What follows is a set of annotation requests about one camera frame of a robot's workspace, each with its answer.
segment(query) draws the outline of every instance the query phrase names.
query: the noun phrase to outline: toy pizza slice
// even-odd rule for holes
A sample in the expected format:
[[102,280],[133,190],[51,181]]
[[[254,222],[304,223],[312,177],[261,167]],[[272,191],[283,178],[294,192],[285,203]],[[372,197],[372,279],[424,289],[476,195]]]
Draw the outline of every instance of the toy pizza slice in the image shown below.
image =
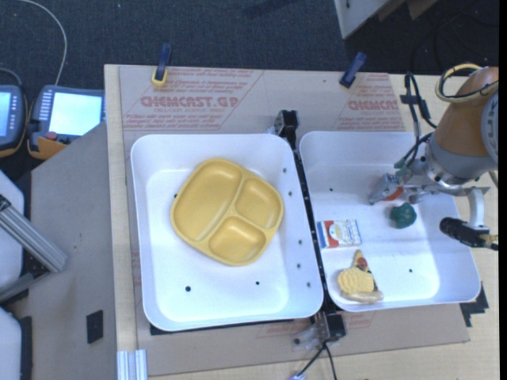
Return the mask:
[[360,250],[354,254],[352,267],[342,270],[337,278],[341,295],[358,302],[378,302],[383,299],[368,262]]

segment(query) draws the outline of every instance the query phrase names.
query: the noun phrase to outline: wooden table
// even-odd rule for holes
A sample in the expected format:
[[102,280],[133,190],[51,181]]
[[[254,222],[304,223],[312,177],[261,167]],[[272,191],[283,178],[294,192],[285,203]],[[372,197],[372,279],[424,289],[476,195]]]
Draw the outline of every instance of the wooden table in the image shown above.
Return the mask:
[[[114,264],[116,342],[118,351],[134,351],[138,348],[135,302],[132,280],[131,250],[128,222],[128,201],[125,185],[124,143],[120,107],[120,80],[118,65],[105,66],[105,89],[107,105],[109,180],[112,213],[112,251]],[[396,96],[404,94],[403,76],[391,75]],[[433,93],[437,76],[417,77],[422,96],[427,100],[434,121],[441,117],[446,105]],[[449,89],[457,88],[463,78],[453,78],[448,82]],[[403,119],[411,130],[411,118],[403,112]],[[492,186],[490,178],[484,176],[476,185]],[[462,218],[467,220],[467,201],[456,201]],[[497,189],[486,194],[485,223],[491,232],[498,232]],[[500,378],[499,354],[499,290],[498,253],[488,249],[473,249],[479,275],[483,281],[489,309],[485,314],[474,315],[469,328],[470,342],[444,346],[411,348],[405,350],[382,351],[361,355],[347,355],[334,358],[339,379],[358,380],[406,380],[438,379],[476,380]],[[200,379],[285,379],[300,370],[306,361],[287,362],[223,370],[210,370],[187,374],[173,374],[151,377],[163,380]],[[308,378],[330,378],[328,359],[317,359],[306,372]]]

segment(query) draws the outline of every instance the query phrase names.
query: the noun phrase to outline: black floor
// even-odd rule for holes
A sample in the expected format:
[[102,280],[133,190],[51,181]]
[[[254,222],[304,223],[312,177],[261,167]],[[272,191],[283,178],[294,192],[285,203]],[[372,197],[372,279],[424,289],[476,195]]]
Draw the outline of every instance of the black floor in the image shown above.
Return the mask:
[[[391,73],[499,61],[500,0],[440,0],[415,21],[404,5],[345,41],[333,0],[31,1],[67,34],[61,86],[102,89],[105,64],[154,65],[165,42],[171,64],[182,67],[342,71],[358,51],[368,56],[362,70]],[[55,83],[62,55],[63,36],[48,13],[0,0],[0,67],[19,75],[29,102]],[[0,72],[0,84],[15,82]],[[0,159],[13,180],[34,165],[22,152]]]

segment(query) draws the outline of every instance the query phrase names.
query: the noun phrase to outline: screen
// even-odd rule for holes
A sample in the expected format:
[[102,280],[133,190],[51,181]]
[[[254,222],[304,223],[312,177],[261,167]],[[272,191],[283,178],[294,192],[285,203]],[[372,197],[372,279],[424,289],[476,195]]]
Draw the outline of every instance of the screen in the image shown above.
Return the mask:
[[101,122],[102,97],[55,93],[49,131],[63,135],[84,135]]
[[9,125],[10,93],[0,92],[0,136],[7,135]]

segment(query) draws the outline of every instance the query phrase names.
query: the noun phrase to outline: yellow plate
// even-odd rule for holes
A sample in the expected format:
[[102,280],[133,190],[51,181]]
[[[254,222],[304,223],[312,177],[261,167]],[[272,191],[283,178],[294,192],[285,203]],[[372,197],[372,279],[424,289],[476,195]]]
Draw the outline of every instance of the yellow plate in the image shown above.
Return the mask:
[[254,262],[269,245],[284,214],[280,193],[227,159],[201,163],[171,207],[171,223],[186,243],[224,264]]

